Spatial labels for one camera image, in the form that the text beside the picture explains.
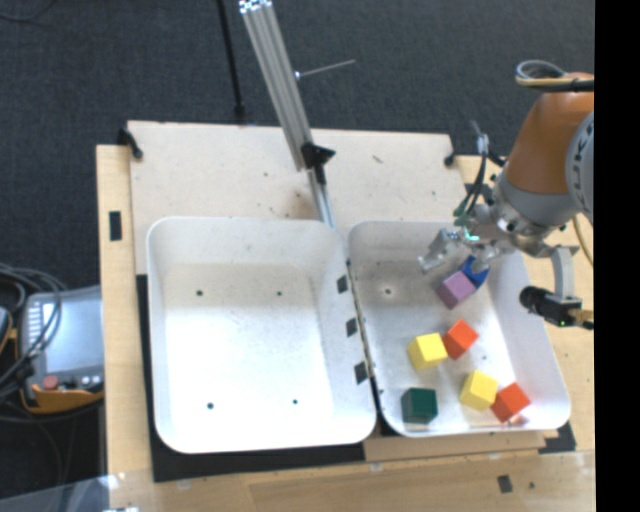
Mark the blue cube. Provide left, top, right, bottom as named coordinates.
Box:
left=459, top=255, right=491, bottom=289

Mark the yellow cube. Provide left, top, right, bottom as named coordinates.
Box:
left=406, top=331, right=449, bottom=372
left=458, top=369, right=500, bottom=413

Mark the orange cube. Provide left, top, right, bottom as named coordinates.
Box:
left=489, top=381, right=532, bottom=424
left=442, top=318, right=480, bottom=361

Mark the white plastic tray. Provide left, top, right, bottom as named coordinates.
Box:
left=145, top=215, right=378, bottom=455
left=346, top=220, right=573, bottom=439

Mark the green cube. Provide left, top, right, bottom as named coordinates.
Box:
left=400, top=386, right=440, bottom=427

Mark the purple cube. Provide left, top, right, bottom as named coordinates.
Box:
left=434, top=270, right=478, bottom=310

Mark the pale wood board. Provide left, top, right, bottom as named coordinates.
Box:
left=125, top=119, right=561, bottom=464

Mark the black cylinder on white bracket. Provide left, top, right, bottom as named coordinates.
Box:
left=518, top=244, right=584, bottom=328

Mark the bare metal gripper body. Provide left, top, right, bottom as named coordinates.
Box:
left=457, top=201, right=557, bottom=260

